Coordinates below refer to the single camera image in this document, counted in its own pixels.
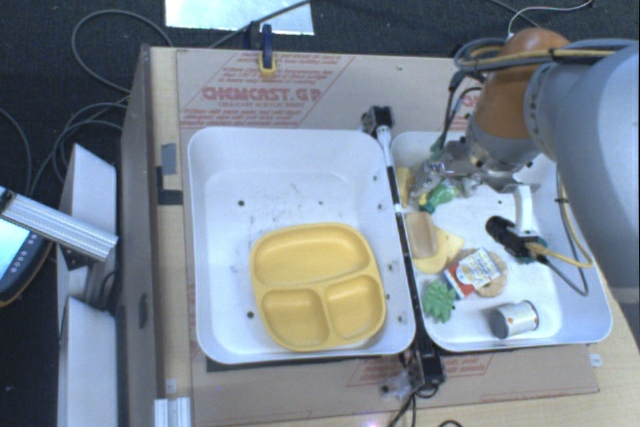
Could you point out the tan round biscuit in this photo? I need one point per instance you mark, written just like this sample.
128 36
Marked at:
499 280

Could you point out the yellow cheese wedge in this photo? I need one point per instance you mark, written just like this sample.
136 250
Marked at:
447 242

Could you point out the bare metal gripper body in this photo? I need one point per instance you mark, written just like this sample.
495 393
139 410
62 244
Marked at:
462 161

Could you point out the black cylinder on white bracket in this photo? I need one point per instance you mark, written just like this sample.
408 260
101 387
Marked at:
510 235

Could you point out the red and white packet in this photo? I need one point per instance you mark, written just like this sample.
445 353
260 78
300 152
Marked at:
467 272

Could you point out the brown cardboard board, red print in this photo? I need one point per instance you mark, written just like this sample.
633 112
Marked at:
300 85

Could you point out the grey and white small can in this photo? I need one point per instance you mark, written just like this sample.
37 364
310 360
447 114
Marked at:
515 319

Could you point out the yellow divided plate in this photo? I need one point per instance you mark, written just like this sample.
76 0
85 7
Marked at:
305 255

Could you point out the white plastic tray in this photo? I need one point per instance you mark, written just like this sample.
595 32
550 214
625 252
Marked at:
280 185
525 310

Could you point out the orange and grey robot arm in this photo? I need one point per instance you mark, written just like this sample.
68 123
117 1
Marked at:
575 115

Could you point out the tan bread slice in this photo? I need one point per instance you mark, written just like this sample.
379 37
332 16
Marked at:
421 235

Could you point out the green and yellow toy vegetable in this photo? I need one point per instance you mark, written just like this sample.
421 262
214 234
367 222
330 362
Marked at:
440 197

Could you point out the thin black and white rod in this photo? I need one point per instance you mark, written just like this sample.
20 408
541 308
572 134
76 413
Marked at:
400 215

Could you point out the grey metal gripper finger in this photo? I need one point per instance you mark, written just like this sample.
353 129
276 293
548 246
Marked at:
470 186
424 180

